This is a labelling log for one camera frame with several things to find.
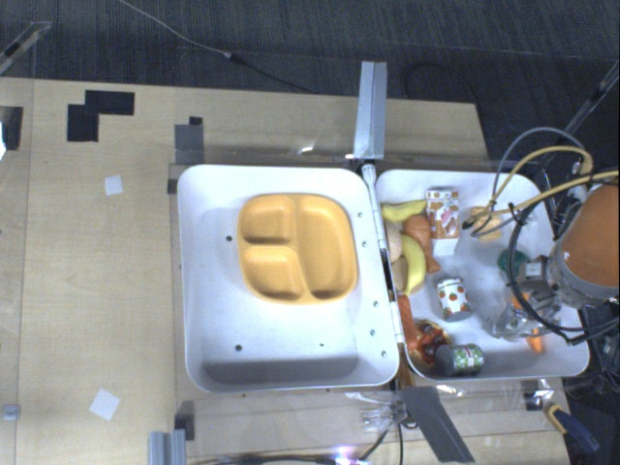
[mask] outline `gray carpet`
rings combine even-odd
[[[318,93],[356,95],[359,62],[387,61],[390,97],[476,102],[492,158],[525,129],[566,126],[619,53],[620,0],[127,1]],[[0,47],[37,20],[52,30],[9,75],[295,91],[114,0],[0,0]],[[578,135],[617,165],[617,85]]]

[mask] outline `green object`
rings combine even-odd
[[[514,252],[514,262],[512,264],[512,272],[514,273],[514,277],[516,277],[519,273],[519,269],[522,264],[525,264],[530,259],[523,252],[516,250]],[[500,267],[502,272],[508,275],[508,250],[504,250],[500,253],[499,258],[497,259],[497,266]]]
[[[478,374],[484,365],[484,354],[480,346],[442,345],[435,353],[435,365],[446,377]]]

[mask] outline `can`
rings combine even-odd
[[[474,313],[467,300],[463,280],[458,277],[437,283],[437,299],[446,322],[464,321]]]
[[[480,346],[442,345],[435,352],[435,367],[445,377],[478,374],[484,365],[484,354]]]

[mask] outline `yellow cable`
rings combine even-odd
[[[532,159],[540,157],[541,155],[544,155],[546,153],[553,153],[553,152],[572,152],[572,153],[578,153],[579,155],[581,155],[583,157],[583,164],[579,171],[580,173],[584,173],[585,171],[590,171],[594,167],[594,161],[592,159],[592,155],[590,155],[584,149],[578,148],[576,146],[548,146],[547,148],[541,148],[540,150],[533,151],[532,153],[528,154],[525,158],[523,158],[516,166],[514,166],[514,168],[511,170],[508,177],[504,180],[500,188],[495,192],[495,195],[491,197],[491,200],[489,200],[488,204],[484,208],[484,211],[478,214],[474,219],[470,217],[465,222],[470,222],[471,223],[470,225],[473,226],[478,222],[479,219],[483,217],[492,217],[493,215],[502,215],[504,213],[510,212],[511,210],[509,208],[507,208],[506,210],[500,211],[500,213],[491,212],[490,210],[496,204],[497,199],[500,197],[502,192],[506,189],[506,186],[511,181],[512,177],[515,174],[517,174],[525,164],[530,162]]]
[[[571,189],[575,186],[580,186],[581,184],[586,184],[590,181],[598,181],[600,179],[609,179],[611,177],[618,177],[618,170],[609,170],[607,172],[601,172],[598,174],[595,174],[593,176],[589,176],[589,175],[585,175],[583,177],[580,177],[579,179],[575,179],[573,181],[569,181],[569,182],[565,182],[564,184],[560,184],[558,186],[554,186],[553,188],[540,193],[539,195],[536,195],[535,197],[531,198],[530,200],[524,201],[522,203],[519,203],[517,205],[514,205],[512,208],[505,208],[503,210],[496,210],[494,212],[486,212],[483,214],[479,214],[476,217],[479,219],[481,217],[493,217],[494,215],[504,215],[507,213],[510,213],[512,211],[515,210],[520,210],[521,208],[525,208],[526,206],[530,206],[533,203],[536,202],[540,202],[542,200],[546,200],[549,197],[552,197],[553,195],[557,194],[557,193],[561,193],[563,191],[566,191],[568,189]]]
[[[590,155],[587,151],[581,148],[577,148],[576,146],[548,146],[547,148],[541,148],[540,150],[533,151],[532,153],[527,155],[524,159],[522,159],[516,166],[514,166],[514,168],[509,173],[508,177],[504,180],[500,188],[495,193],[495,195],[491,197],[491,200],[486,206],[485,210],[488,211],[491,209],[491,206],[493,206],[493,203],[497,201],[497,199],[502,194],[502,192],[504,191],[508,183],[511,181],[512,177],[515,174],[517,174],[521,170],[521,168],[525,164],[527,164],[530,160],[540,157],[541,155],[544,155],[545,153],[561,152],[561,151],[568,151],[568,152],[578,153],[579,155],[581,155],[584,159],[583,166],[581,167],[582,170],[584,168],[587,169],[593,166],[592,155]]]

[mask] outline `yellow plate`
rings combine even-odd
[[[341,299],[357,283],[351,224],[336,201],[318,195],[260,195],[237,224],[247,287],[258,297],[291,304]]]

